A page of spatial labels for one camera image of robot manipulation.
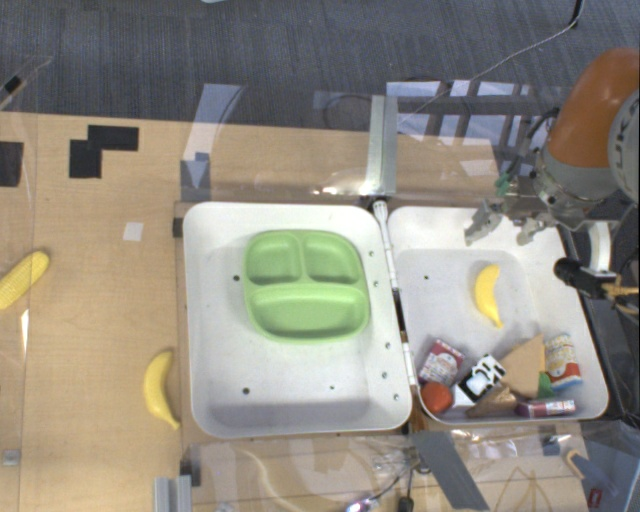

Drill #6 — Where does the yellow banana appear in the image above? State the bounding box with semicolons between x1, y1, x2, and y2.
473;263;505;330
142;349;182;432

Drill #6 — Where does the pink and white carton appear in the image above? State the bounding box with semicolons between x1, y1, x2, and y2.
418;339;466;388

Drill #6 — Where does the brown toy wedge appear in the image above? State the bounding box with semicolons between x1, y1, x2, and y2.
465;384;519;420

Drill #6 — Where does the brown triangular bread slice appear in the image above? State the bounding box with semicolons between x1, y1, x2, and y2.
499;333;548;400

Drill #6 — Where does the black and white carton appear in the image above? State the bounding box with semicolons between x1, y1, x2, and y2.
451;353;508;409

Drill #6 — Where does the black cylinder on white bracket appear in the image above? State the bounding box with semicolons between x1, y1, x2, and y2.
552;219;619;300

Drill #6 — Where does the thin black and white rod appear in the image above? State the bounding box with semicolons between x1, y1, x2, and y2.
372;199;419;387

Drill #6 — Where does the white red and blue can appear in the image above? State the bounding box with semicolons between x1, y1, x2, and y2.
543;333;584;392

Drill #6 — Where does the red toy tomato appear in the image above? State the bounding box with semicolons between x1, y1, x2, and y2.
419;381;455;416

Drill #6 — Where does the green divided plate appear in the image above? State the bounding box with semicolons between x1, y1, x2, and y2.
242;228;373;347

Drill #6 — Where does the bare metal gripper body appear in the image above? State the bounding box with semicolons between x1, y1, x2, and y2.
492;174;592;232

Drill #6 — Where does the white plastic tray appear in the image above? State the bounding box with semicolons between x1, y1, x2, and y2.
387;205;611;427
182;201;414;441

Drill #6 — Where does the yellow corn cob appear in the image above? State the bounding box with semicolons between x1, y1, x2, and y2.
0;249;52;311

